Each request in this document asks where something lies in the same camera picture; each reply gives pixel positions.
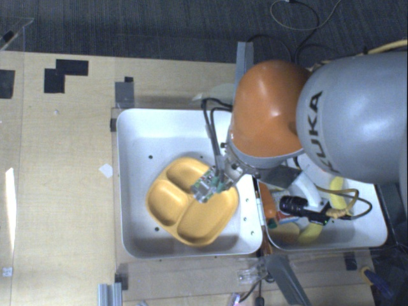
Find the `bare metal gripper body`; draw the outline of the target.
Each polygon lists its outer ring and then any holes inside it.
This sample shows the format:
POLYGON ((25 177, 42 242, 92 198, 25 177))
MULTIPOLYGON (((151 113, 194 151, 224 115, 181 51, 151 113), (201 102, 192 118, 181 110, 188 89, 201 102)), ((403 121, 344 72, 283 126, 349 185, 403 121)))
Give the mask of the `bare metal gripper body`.
POLYGON ((235 186, 244 175, 259 178, 259 170, 239 161, 233 156, 217 156, 217 163, 204 172, 201 178, 205 179, 207 189, 215 194, 229 190, 235 186))

